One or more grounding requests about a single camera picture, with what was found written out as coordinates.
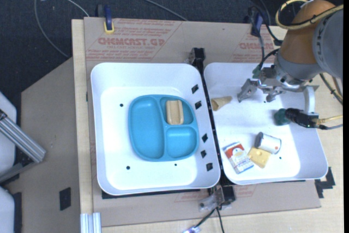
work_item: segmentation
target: small package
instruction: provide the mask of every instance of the small package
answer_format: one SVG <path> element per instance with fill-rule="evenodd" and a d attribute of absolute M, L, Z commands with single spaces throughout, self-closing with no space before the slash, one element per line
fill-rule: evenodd
<path fill-rule="evenodd" d="M 232 143 L 223 150 L 237 174 L 254 166 L 240 142 Z"/>

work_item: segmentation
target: white tray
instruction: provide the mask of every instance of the white tray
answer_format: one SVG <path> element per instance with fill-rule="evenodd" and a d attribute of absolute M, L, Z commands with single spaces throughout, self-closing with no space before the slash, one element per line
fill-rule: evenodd
<path fill-rule="evenodd" d="M 236 184 L 253 184 L 325 176 L 328 165 L 317 130 L 294 123 L 276 126 L 273 121 L 274 113 L 280 108 L 304 109 L 302 93 L 287 92 L 266 103 L 266 94 L 258 89 L 251 98 L 238 102 L 237 94 L 255 67 L 253 63 L 211 63 L 204 70 L 210 98 L 233 97 L 229 104 L 213 112 L 227 178 Z M 239 141 L 249 152 L 259 132 L 281 139 L 280 151 L 271 155 L 265 168 L 255 165 L 237 174 L 223 148 Z"/>
<path fill-rule="evenodd" d="M 184 63 L 100 63 L 91 72 L 91 85 L 97 178 L 105 192 L 125 195 L 210 188 L 217 184 L 220 167 L 196 68 Z M 133 151 L 128 134 L 129 105 L 135 98 L 148 94 L 175 95 L 192 106 L 200 140 L 194 155 L 182 160 L 151 162 Z M 195 109 L 198 101 L 201 107 Z"/>

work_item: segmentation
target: cardboard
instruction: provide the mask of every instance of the cardboard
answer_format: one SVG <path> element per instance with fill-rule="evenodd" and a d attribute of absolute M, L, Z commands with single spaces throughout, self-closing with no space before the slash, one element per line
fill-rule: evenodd
<path fill-rule="evenodd" d="M 84 19 L 94 212 L 101 213 L 102 226 L 202 218 L 207 212 L 200 212 L 199 202 L 208 197 L 207 189 L 126 197 L 102 192 L 96 171 L 91 70 L 101 62 L 185 63 L 193 47 L 205 49 L 205 65 L 259 63 L 258 38 L 250 35 L 249 24 L 114 19 L 115 32 L 108 35 L 103 22 L 103 18 Z M 261 34 L 268 53 L 274 45 L 265 26 Z M 313 180 L 234 185 L 234 192 L 236 201 L 221 211 L 223 216 L 320 207 Z M 266 203 L 266 197 L 273 199 Z"/>

